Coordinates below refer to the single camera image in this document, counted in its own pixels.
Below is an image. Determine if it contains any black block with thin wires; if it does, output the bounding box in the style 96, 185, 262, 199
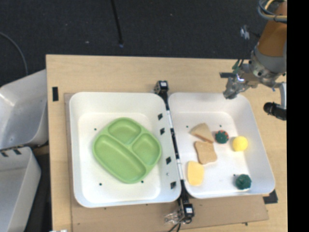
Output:
182, 203, 195, 218
154, 80, 169, 94

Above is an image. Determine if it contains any yellow toy cheese slice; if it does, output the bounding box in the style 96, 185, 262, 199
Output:
185, 160, 205, 187

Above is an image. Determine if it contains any dark green toy broccoli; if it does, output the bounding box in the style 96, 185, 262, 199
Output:
235, 174, 253, 191

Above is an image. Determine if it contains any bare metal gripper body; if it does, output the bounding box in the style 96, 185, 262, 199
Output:
237, 63, 283, 89

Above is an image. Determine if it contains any triangular toy sandwich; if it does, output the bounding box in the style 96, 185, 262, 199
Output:
189, 122, 215, 144

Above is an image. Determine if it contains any green divided plate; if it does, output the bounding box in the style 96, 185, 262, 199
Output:
92, 117, 163, 185

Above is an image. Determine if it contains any yellow toy lemon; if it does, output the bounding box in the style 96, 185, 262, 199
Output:
232, 135, 249, 152

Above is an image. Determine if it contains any brown toy bread slice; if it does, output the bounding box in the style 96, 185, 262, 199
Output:
194, 140, 218, 165

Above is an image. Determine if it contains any white plastic tray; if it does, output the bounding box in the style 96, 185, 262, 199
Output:
69, 91, 183, 208
168, 92, 276, 200

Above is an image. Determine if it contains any black cylinder on white bracket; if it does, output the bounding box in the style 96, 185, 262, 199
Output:
263, 81, 288, 121

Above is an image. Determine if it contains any thin black and white rod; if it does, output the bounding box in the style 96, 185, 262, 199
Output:
159, 90, 191, 205

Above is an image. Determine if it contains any green and red toy vegetable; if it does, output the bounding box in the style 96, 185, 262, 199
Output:
214, 130, 230, 145

